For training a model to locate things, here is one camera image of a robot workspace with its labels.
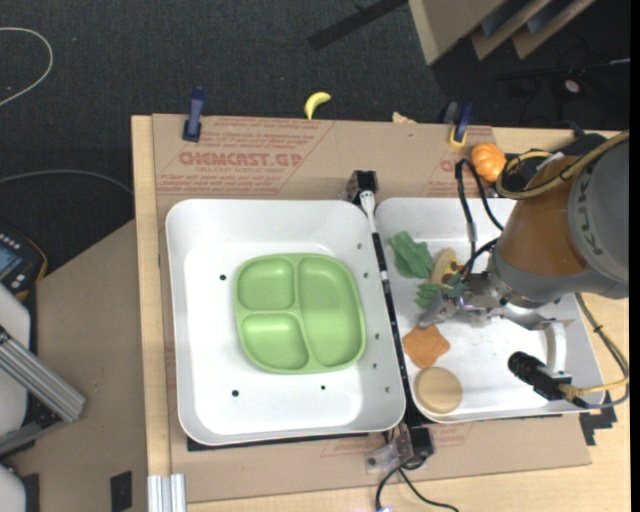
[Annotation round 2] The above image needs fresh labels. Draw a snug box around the green toy lettuce leaf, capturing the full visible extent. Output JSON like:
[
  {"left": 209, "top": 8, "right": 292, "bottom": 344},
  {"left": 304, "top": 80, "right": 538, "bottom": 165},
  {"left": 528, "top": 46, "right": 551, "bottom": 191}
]
[{"left": 388, "top": 231, "right": 435, "bottom": 280}]

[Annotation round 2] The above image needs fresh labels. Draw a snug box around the tan round toy biscuit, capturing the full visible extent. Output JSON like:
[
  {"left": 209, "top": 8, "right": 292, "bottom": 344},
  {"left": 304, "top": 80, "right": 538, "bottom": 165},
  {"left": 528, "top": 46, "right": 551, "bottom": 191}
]
[{"left": 413, "top": 366, "right": 464, "bottom": 415}]

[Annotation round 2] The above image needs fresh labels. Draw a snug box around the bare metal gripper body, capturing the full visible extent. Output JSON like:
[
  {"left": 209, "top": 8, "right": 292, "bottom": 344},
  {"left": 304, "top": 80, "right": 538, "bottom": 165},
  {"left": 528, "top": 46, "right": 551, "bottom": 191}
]
[{"left": 455, "top": 272, "right": 513, "bottom": 327}]

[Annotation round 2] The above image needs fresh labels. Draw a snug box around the small green toy vegetable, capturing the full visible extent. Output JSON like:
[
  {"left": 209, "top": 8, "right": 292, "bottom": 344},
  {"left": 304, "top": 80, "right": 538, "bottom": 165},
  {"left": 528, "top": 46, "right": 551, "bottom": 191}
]
[{"left": 413, "top": 281, "right": 454, "bottom": 309}]

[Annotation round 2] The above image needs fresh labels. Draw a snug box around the orange toy pumpkin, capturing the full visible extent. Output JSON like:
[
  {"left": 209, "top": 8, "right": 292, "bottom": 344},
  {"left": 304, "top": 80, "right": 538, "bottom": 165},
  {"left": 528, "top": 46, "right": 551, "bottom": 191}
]
[{"left": 470, "top": 143, "right": 508, "bottom": 183}]

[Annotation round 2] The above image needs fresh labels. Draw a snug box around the thin black and white rod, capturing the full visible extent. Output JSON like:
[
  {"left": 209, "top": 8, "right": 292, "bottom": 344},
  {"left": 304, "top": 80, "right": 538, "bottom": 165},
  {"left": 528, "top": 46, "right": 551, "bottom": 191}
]
[{"left": 358, "top": 191, "right": 414, "bottom": 427}]

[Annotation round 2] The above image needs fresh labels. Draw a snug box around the yellow banana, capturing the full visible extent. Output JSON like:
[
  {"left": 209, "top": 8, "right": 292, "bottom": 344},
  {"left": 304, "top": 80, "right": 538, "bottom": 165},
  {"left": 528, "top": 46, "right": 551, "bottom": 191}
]
[{"left": 304, "top": 91, "right": 333, "bottom": 122}]

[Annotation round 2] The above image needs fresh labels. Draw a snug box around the black cylinder on white bracket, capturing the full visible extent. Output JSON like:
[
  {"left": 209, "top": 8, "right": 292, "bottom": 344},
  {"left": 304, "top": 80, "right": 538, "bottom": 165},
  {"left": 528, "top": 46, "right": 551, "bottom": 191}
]
[{"left": 507, "top": 319, "right": 576, "bottom": 402}]

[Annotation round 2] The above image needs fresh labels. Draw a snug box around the toy pizza slice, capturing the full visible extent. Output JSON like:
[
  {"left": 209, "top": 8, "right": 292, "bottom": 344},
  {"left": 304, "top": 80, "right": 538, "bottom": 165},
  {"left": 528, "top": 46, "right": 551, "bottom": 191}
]
[{"left": 430, "top": 247, "right": 464, "bottom": 289}]

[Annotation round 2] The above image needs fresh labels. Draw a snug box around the black block with thin wires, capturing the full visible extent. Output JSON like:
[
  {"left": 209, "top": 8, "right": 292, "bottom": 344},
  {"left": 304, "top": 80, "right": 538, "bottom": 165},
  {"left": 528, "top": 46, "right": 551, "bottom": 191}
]
[
  {"left": 348, "top": 169, "right": 379, "bottom": 202},
  {"left": 406, "top": 425, "right": 436, "bottom": 459}
]

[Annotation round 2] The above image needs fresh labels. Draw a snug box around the white plastic tray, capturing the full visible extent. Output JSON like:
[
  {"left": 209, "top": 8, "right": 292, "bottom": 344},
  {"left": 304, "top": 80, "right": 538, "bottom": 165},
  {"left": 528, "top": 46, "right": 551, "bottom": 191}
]
[
  {"left": 373, "top": 196, "right": 609, "bottom": 425},
  {"left": 164, "top": 198, "right": 407, "bottom": 447}
]

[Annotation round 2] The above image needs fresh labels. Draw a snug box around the brown cardboard board, red print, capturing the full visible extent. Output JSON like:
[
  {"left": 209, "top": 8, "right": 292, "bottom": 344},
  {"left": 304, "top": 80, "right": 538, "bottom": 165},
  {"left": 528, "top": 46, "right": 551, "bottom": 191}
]
[{"left": 151, "top": 113, "right": 594, "bottom": 504}]

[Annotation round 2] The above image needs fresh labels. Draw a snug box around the green divided plate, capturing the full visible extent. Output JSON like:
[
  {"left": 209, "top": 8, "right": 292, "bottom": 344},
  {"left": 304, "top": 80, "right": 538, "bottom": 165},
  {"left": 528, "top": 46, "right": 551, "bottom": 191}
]
[{"left": 233, "top": 253, "right": 368, "bottom": 375}]

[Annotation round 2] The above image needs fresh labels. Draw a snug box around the orange square toy biscuit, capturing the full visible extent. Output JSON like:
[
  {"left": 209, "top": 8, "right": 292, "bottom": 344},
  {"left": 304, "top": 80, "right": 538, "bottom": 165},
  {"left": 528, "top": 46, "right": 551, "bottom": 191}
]
[{"left": 401, "top": 324, "right": 452, "bottom": 370}]

